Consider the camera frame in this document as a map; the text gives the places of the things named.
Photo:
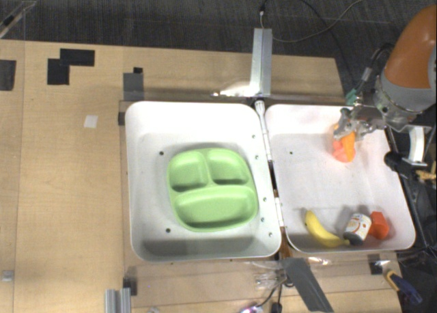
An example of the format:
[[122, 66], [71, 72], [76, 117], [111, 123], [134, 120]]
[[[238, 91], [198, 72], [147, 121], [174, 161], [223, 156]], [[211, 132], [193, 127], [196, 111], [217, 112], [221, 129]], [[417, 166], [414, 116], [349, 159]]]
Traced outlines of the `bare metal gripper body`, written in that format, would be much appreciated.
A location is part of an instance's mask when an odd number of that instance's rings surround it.
[[351, 111], [351, 119], [354, 125], [358, 120], [371, 122], [376, 130], [387, 127], [401, 133], [417, 118], [420, 111], [409, 111], [392, 104], [381, 105], [356, 105]]

